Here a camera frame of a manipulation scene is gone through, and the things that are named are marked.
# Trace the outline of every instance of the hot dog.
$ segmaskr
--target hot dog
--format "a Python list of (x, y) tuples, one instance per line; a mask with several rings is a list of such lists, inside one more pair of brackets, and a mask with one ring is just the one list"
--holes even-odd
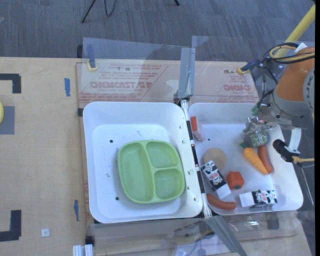
[(216, 198), (215, 196), (213, 196), (212, 194), (207, 193), (206, 197), (208, 199), (208, 202), (210, 204), (212, 204), (215, 207), (218, 207), (220, 209), (224, 209), (224, 210), (233, 210), (237, 207), (235, 202), (225, 202), (222, 201), (218, 198)]
[(267, 172), (270, 174), (274, 171), (274, 168), (272, 167), (271, 163), (268, 159), (268, 152), (266, 145), (262, 145), (258, 147), (258, 156), (261, 159), (264, 167), (266, 168)]

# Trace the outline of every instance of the green plate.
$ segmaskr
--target green plate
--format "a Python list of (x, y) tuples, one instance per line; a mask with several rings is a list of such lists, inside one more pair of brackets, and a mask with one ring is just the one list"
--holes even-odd
[(139, 140), (118, 152), (118, 171), (126, 196), (135, 203), (173, 200), (185, 190), (185, 175), (177, 150), (161, 140)]

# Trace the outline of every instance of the toy pepper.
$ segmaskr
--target toy pepper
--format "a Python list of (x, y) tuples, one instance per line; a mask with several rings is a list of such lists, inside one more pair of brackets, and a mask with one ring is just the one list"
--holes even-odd
[(238, 171), (230, 171), (226, 176), (226, 182), (229, 185), (229, 188), (238, 190), (244, 185), (245, 180), (242, 177), (241, 173)]

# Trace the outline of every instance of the gray carpet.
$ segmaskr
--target gray carpet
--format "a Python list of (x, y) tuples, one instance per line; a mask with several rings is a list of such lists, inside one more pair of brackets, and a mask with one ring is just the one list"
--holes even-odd
[[(106, 0), (108, 12), (115, 0)], [(314, 4), (311, 0), (116, 0), (111, 16), (97, 0), (84, 23), (91, 0), (1, 0), (0, 56), (76, 58), (83, 38), (191, 47), (193, 36), (210, 37), (197, 51), (197, 60), (245, 61), (261, 59), (285, 41)], [(315, 42), (315, 22), (300, 38)], [(314, 126), (310, 116), (300, 146), (302, 157), (314, 157)], [(296, 170), (305, 194), (301, 211), (315, 201), (315, 169)], [(314, 220), (304, 227), (315, 254)]]

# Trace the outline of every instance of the toy milk carton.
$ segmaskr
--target toy milk carton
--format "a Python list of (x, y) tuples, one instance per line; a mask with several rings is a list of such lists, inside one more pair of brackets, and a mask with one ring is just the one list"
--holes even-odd
[(201, 167), (201, 171), (205, 175), (206, 181), (209, 183), (210, 187), (213, 189), (213, 191), (216, 191), (220, 199), (231, 194), (231, 190), (227, 182), (212, 160), (204, 164)]
[(258, 190), (239, 195), (242, 207), (272, 207), (277, 204), (277, 198), (274, 190)]

